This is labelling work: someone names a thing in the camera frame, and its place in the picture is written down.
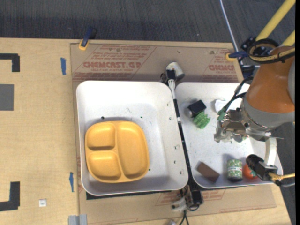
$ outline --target metal plate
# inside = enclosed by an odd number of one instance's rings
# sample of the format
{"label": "metal plate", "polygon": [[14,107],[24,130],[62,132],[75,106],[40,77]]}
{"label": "metal plate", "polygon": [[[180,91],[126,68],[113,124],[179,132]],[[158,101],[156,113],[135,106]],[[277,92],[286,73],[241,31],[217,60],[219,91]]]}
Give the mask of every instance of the metal plate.
{"label": "metal plate", "polygon": [[[187,167],[170,89],[160,82],[86,81],[76,90],[82,185],[96,196],[177,190],[188,182]],[[140,180],[103,183],[88,172],[84,136],[102,121],[132,121],[144,131],[150,170]]]}
{"label": "metal plate", "polygon": [[[244,178],[241,182],[230,182],[226,177],[226,162],[229,159],[240,159],[243,165],[249,154],[256,154],[264,159],[266,149],[264,142],[258,142],[251,138],[240,143],[236,141],[217,143],[214,141],[218,117],[215,102],[217,99],[230,100],[238,85],[238,83],[183,82],[176,88],[180,119],[193,177],[203,188],[228,188],[270,183],[259,178],[254,180]],[[241,93],[247,91],[248,87],[249,85],[245,84]],[[205,113],[210,117],[210,122],[204,129],[197,128],[192,118],[184,114],[185,108],[198,100],[202,100],[207,106]],[[241,99],[237,99],[230,108],[236,109],[240,106],[240,102]],[[201,162],[220,174],[216,183],[209,181],[197,171]],[[276,155],[275,165],[279,168],[278,173],[283,174],[278,155]]]}

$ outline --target blue tape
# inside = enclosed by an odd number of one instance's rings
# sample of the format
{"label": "blue tape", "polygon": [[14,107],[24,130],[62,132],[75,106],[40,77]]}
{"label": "blue tape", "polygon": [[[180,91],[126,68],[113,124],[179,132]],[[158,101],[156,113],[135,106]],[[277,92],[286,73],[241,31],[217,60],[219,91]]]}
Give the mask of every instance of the blue tape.
{"label": "blue tape", "polygon": [[66,59],[60,58],[60,65],[61,65],[62,74],[66,75],[66,69],[67,69]]}
{"label": "blue tape", "polygon": [[71,189],[72,189],[72,193],[73,193],[74,192],[74,178],[73,178],[72,172],[70,172],[69,181],[70,181],[70,185],[71,185]]}

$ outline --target wooden tabletop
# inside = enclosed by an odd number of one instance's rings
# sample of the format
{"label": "wooden tabletop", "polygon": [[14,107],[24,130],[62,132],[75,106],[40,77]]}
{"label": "wooden tabletop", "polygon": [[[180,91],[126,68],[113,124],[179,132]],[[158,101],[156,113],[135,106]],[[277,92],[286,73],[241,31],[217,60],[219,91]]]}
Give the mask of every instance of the wooden tabletop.
{"label": "wooden tabletop", "polygon": [[[69,215],[79,215],[81,212],[70,65],[70,44],[78,42],[65,39],[0,38],[0,53],[19,54],[21,69],[20,72],[12,72],[11,61],[0,60],[0,84],[14,85],[13,111],[0,111],[0,202],[9,201],[10,182],[13,181],[20,182],[21,197],[17,210],[0,211],[1,224],[68,224]],[[122,44],[139,43],[122,41]],[[183,42],[147,44],[220,46],[216,43]],[[61,58],[66,60],[65,75],[61,70]],[[70,173],[74,177],[73,192]],[[275,208],[258,207],[256,210],[189,216],[189,223],[290,224],[279,187],[271,185],[271,190]],[[47,206],[39,206],[41,199],[46,199]],[[162,219],[135,224],[166,225],[169,221]]]}

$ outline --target yellow tube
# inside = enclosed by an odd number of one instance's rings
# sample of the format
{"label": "yellow tube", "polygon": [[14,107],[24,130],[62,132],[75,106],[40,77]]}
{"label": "yellow tube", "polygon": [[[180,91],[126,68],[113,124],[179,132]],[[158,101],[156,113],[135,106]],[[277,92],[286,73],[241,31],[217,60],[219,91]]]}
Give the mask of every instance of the yellow tube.
{"label": "yellow tube", "polygon": [[282,44],[285,46],[293,46],[295,43],[295,38],[296,38],[296,30],[294,30]]}
{"label": "yellow tube", "polygon": [[267,23],[261,33],[256,37],[256,41],[267,38],[271,32],[277,27],[284,16],[294,6],[296,0],[285,0],[277,12],[273,15],[271,20]]}

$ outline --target orange toy plate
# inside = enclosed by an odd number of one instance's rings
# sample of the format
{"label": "orange toy plate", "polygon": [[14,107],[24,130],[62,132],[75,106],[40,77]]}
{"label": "orange toy plate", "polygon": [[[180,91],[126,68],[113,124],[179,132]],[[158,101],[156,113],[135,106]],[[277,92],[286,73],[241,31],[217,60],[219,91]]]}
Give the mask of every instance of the orange toy plate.
{"label": "orange toy plate", "polygon": [[150,165],[145,134],[129,121],[92,125],[85,135],[85,156],[90,174],[100,182],[141,179]]}

